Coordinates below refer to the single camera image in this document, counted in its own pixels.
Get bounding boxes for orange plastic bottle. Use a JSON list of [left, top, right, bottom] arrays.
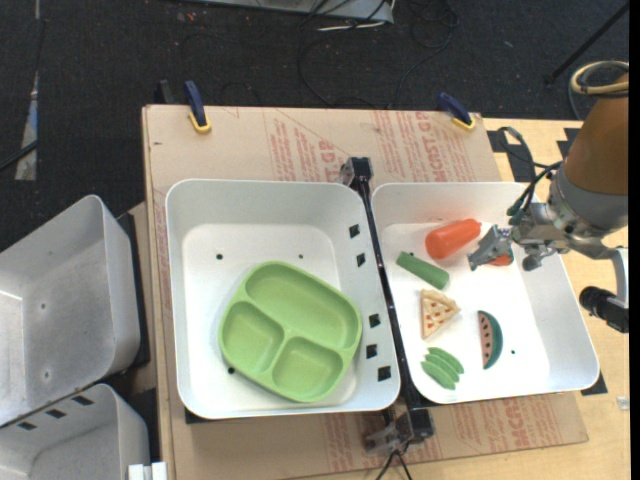
[[424, 217, 483, 261]]

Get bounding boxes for watermelon slice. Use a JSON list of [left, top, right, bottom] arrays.
[[476, 309, 505, 371]]

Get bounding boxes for brown cardboard board red print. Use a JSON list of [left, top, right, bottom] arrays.
[[141, 104, 590, 480]]

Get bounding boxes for black cylinder on white bracket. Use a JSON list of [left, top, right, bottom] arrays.
[[579, 246, 630, 335]]

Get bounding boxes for green pea pods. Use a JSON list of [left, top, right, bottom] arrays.
[[419, 346, 466, 392]]

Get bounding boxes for pizza slice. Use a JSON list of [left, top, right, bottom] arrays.
[[419, 288, 462, 341]]

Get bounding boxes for green celery stick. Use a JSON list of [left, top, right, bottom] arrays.
[[395, 250, 451, 291]]

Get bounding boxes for green divided plate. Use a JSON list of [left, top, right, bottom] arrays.
[[217, 260, 364, 404]]

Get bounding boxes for black block with thin wires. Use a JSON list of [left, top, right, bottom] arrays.
[[341, 156, 376, 190], [363, 407, 436, 453]]

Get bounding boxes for thin black rod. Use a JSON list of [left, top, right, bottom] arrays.
[[356, 177, 417, 415]]

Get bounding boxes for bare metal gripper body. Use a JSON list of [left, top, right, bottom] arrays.
[[509, 201, 622, 261]]

